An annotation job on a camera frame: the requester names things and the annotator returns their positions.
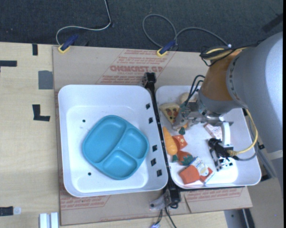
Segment black block with thin wires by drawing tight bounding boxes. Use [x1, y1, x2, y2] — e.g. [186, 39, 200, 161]
[143, 72, 157, 89]
[166, 186, 182, 204]

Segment red strawberry with green leaves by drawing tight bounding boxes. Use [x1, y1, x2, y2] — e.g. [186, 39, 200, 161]
[172, 150, 194, 166]

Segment black cylinder on white bracket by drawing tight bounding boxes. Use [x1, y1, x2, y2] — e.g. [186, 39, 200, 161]
[208, 121, 235, 157]

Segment pink and white packet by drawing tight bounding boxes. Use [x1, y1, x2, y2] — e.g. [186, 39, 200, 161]
[203, 123, 223, 139]

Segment black and white carton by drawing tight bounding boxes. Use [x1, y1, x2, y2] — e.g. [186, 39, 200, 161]
[209, 148, 236, 172]

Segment white plastic tray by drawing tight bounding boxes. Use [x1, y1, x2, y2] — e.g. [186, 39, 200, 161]
[155, 85, 262, 190]
[58, 84, 169, 198]

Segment red packet with yellow star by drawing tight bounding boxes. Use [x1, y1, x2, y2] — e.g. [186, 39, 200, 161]
[172, 134, 189, 151]

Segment blue divided plate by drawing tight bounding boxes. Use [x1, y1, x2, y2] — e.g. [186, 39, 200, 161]
[82, 114, 150, 181]

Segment yellow pizza slice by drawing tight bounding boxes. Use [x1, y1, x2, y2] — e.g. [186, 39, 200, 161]
[159, 103, 181, 124]

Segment thin black rod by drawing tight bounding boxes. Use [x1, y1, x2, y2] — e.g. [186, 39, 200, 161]
[148, 82, 179, 199]

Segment orange block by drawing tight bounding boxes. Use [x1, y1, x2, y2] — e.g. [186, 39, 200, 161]
[179, 164, 201, 185]

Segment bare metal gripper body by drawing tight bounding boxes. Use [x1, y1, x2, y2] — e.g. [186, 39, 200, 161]
[178, 101, 226, 128]

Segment brown cardboard board red print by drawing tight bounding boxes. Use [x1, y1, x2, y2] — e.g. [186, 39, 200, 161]
[52, 45, 253, 226]

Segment orange carrot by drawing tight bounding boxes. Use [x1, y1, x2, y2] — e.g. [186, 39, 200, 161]
[162, 126, 178, 156]

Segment beige bread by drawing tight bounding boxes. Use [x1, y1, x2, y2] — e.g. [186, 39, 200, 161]
[179, 92, 198, 105]

